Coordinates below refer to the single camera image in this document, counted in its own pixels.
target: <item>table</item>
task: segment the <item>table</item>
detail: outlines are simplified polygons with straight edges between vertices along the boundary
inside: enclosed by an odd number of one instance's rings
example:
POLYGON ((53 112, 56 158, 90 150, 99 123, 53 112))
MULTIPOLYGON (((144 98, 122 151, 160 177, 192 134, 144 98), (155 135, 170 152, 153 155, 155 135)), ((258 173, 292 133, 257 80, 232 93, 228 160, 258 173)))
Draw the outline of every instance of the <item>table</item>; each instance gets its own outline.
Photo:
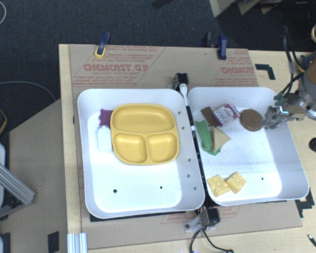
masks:
MULTIPOLYGON (((175 51, 183 52, 186 49, 190 50, 190 48, 177 48, 175 51)), ((195 48, 193 51, 204 52, 205 50, 195 48)), ((77 234, 82 232, 82 224, 78 196, 75 129, 73 124, 70 46, 67 44, 60 45, 59 54, 67 231, 68 233, 77 234)), ((265 71, 256 71, 255 74, 259 86, 279 91, 289 82, 288 61, 284 52, 249 51, 249 55, 253 64, 269 64, 275 72, 276 80, 270 81, 265 71)), ((316 250, 307 238, 307 234, 311 234, 316 239, 316 154, 308 148, 309 141, 316 137, 316 122, 305 118, 300 122, 290 122, 289 125, 315 202, 313 209, 304 211, 304 218, 302 218, 303 227, 214 237, 213 242, 215 245, 223 248, 233 248, 234 252, 313 252, 316 250)), ((89 250, 89 252, 124 252, 125 250, 127 252, 188 252, 189 243, 189 240, 178 240, 127 246, 125 248, 95 249, 89 250)), ((213 252, 213 248, 204 238, 198 238, 193 248, 200 252, 213 252)))

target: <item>brown disc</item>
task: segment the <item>brown disc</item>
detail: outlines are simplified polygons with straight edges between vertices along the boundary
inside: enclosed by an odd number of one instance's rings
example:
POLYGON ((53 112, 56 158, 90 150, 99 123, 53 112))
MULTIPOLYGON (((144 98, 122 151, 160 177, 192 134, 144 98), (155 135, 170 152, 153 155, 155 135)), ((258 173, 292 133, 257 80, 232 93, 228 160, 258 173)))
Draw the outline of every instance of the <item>brown disc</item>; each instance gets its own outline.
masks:
POLYGON ((243 110, 240 114, 240 122, 249 131, 258 131, 263 125, 261 114, 253 109, 243 110))

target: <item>yellow plate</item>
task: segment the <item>yellow plate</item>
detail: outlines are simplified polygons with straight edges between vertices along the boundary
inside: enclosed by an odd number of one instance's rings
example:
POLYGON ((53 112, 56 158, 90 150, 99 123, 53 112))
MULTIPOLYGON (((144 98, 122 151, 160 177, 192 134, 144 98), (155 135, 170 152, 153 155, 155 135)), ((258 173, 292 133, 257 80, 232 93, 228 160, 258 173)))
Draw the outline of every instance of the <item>yellow plate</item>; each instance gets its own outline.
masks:
POLYGON ((124 163, 168 163, 179 152, 179 137, 173 114, 154 104, 126 104, 111 115, 112 145, 124 163))

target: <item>black pen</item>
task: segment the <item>black pen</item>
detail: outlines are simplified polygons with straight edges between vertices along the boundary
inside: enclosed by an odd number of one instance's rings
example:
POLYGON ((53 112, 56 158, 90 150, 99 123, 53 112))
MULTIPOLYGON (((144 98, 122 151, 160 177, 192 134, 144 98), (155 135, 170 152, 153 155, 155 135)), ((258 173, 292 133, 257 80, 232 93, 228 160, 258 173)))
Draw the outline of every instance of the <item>black pen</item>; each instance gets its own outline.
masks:
POLYGON ((308 237, 309 237, 310 241, 313 243, 313 245, 316 246, 315 239, 310 234, 308 234, 308 237))

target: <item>yellow cube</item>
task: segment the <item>yellow cube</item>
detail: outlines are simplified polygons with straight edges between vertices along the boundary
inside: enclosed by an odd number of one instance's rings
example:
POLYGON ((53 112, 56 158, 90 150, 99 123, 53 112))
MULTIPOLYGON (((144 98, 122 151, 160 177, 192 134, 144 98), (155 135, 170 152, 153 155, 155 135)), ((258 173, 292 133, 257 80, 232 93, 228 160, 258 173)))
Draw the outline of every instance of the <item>yellow cube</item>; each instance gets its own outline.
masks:
POLYGON ((242 189, 244 184, 246 184, 246 180, 238 172, 235 172, 227 179, 226 183, 236 194, 242 189))
POLYGON ((213 176, 207 179, 214 196, 218 197, 230 191, 228 184, 220 177, 220 175, 213 176))

